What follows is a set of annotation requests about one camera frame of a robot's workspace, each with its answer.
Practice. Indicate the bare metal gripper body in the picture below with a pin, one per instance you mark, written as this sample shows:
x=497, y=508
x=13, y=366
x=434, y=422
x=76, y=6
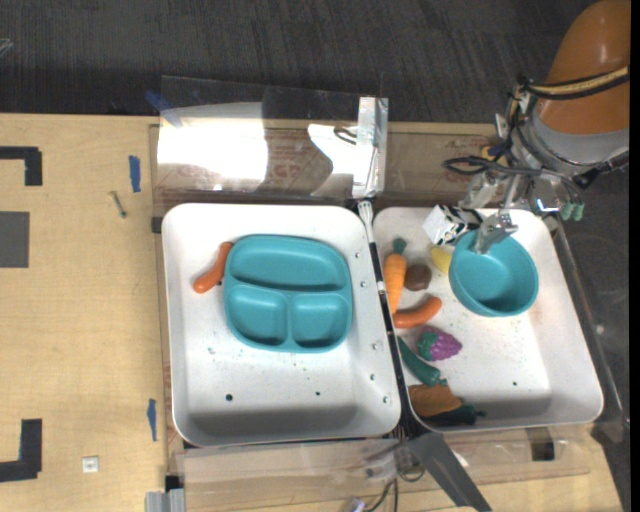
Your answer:
x=542, y=192

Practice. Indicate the yellow toy banana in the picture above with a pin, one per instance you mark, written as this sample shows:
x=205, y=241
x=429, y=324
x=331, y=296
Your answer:
x=442, y=260

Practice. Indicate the green toy cucumber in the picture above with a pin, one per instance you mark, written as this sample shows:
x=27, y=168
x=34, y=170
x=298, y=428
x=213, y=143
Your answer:
x=417, y=365

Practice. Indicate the blue bowl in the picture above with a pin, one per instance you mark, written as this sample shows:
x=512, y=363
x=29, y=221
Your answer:
x=495, y=287

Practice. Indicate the purple toy grapes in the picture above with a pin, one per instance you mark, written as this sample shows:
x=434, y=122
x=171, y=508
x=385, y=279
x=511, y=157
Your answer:
x=442, y=346

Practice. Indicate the small white square block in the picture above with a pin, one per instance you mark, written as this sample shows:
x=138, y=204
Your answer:
x=90, y=464

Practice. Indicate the orange toy sausage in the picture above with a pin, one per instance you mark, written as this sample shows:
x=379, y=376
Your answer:
x=417, y=313
x=215, y=272

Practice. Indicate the brown round toy biscuit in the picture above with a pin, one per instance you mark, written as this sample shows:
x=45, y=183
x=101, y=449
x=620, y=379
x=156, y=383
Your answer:
x=417, y=277

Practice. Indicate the white and black carton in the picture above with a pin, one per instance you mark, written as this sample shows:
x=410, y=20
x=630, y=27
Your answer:
x=442, y=225

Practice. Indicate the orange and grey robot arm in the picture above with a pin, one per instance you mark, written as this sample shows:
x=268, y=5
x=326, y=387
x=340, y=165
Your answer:
x=590, y=60

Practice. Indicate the blue divided plate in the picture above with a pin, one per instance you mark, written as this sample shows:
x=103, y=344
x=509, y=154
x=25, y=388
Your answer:
x=287, y=292

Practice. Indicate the small green screw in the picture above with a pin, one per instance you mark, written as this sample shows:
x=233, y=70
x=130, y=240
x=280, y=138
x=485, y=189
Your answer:
x=118, y=204

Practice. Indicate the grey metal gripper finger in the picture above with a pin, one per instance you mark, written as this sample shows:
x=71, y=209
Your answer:
x=505, y=224
x=484, y=239

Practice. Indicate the thin black and white rod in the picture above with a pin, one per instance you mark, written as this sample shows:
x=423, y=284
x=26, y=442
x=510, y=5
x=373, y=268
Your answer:
x=378, y=280

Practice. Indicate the dark green toy vegetable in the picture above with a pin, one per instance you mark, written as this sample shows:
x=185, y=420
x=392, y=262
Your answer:
x=457, y=416

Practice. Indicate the orange ridged toy bread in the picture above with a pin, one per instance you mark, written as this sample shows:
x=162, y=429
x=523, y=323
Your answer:
x=432, y=400

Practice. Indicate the orange toy carrot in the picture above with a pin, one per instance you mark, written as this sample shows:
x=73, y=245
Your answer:
x=395, y=275

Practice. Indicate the white plastic tray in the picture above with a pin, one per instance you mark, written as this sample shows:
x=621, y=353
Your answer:
x=280, y=390
x=505, y=360

